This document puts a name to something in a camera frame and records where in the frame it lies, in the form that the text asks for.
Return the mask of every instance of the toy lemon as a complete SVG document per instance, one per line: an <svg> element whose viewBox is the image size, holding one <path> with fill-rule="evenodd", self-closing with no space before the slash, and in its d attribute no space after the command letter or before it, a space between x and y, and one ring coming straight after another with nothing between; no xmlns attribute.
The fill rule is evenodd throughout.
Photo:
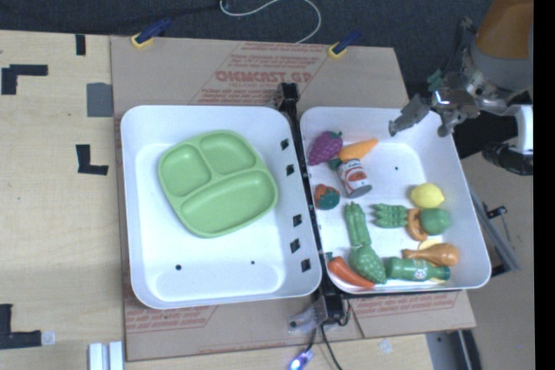
<svg viewBox="0 0 555 370"><path fill-rule="evenodd" d="M410 192L410 198L420 208L435 208L445 200L440 187L429 182L417 185Z"/></svg>

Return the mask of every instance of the green pepper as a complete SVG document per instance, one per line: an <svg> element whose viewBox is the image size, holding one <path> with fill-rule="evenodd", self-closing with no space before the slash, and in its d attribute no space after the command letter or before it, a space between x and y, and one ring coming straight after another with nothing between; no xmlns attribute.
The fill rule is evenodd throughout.
<svg viewBox="0 0 555 370"><path fill-rule="evenodd" d="M402 205L373 205L376 220L374 224L382 228L399 228L407 225L408 210Z"/></svg>
<svg viewBox="0 0 555 370"><path fill-rule="evenodd" d="M375 283L385 283L387 277L382 260L370 246L372 240L366 217L359 204L351 202L345 205L344 217L349 231L351 251L349 254L349 265L359 275Z"/></svg>

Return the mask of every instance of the blue clamp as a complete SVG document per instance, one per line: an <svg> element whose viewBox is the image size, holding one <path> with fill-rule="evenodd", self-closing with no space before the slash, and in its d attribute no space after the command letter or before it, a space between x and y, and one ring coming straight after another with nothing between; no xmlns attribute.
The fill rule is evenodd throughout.
<svg viewBox="0 0 555 370"><path fill-rule="evenodd" d="M328 56L332 59L339 59L342 55L345 54L347 51L347 47L355 43L360 37L362 36L361 33L358 31L353 31L347 37L345 37L342 41L336 42L328 48Z"/></svg>
<svg viewBox="0 0 555 370"><path fill-rule="evenodd" d="M166 17L160 19L158 22L153 23L144 31L131 37L131 43L137 49L143 49L153 42L153 37L159 36L166 31L172 24L172 19Z"/></svg>

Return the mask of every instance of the wooden surface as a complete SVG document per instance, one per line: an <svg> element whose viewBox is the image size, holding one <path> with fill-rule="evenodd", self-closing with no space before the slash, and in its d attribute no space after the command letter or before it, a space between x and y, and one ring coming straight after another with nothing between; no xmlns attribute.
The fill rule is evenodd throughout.
<svg viewBox="0 0 555 370"><path fill-rule="evenodd" d="M49 74L19 76L0 95L0 303L11 303L12 331L53 331L55 345L0 350L0 368L87 368L93 342L123 341L121 249L114 121L88 117L88 83L111 83L109 40L0 31L0 65L47 64ZM75 146L108 175L77 172ZM334 342L343 368L430 370L422 334ZM286 368L301 347L126 363L142 368ZM309 368L335 368L324 345Z"/></svg>

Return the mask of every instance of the cardboard box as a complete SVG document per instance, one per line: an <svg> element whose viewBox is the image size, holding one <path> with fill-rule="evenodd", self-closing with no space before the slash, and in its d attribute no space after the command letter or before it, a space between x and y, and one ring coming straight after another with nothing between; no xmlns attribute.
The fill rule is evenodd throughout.
<svg viewBox="0 0 555 370"><path fill-rule="evenodd" d="M295 82L301 114L311 107L402 107L408 100L393 49L349 48L339 60L324 45L156 38L135 49L111 37L114 130L124 258L127 360L302 345L288 320L310 296L155 310L138 302L130 286L120 121L149 104L267 105L281 82ZM475 326L466 291L384 295L350 301L353 316L332 328L331 341L453 330Z"/></svg>

